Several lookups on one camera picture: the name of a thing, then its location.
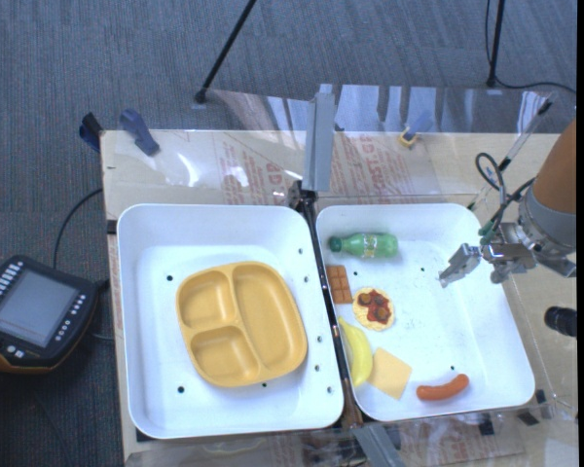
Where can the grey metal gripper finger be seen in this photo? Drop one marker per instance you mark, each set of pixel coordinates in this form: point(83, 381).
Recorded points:
point(502, 270)
point(462, 261)

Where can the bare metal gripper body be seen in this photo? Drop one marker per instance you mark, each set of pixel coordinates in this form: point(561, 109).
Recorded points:
point(511, 250)

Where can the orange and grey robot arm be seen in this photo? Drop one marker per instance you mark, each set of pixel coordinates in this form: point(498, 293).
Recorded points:
point(557, 173)

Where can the white plastic tray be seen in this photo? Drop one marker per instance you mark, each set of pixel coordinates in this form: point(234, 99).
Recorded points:
point(448, 329)
point(151, 358)

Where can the green plastic bottle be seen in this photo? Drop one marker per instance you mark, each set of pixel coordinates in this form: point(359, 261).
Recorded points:
point(370, 245)

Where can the brown chocolate biscuit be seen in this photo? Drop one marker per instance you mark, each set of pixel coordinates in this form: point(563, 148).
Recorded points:
point(339, 285)

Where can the orange sausage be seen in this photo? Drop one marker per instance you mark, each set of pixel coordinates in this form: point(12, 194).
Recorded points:
point(443, 389)

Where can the yellow cheese slice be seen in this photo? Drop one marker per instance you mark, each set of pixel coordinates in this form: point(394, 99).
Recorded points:
point(389, 372)

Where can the yellow banana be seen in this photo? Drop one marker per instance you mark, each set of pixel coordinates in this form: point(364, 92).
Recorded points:
point(361, 353)

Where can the yellow divided plate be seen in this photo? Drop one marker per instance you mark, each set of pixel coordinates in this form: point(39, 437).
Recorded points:
point(263, 309)

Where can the black stand pole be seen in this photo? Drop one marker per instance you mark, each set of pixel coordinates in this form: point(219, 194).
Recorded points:
point(497, 32)
point(231, 42)

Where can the brown cardboard board red print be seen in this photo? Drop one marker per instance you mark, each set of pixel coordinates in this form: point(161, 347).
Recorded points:
point(253, 163)

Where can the black cylinder on white bracket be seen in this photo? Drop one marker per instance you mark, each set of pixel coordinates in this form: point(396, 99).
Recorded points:
point(562, 320)

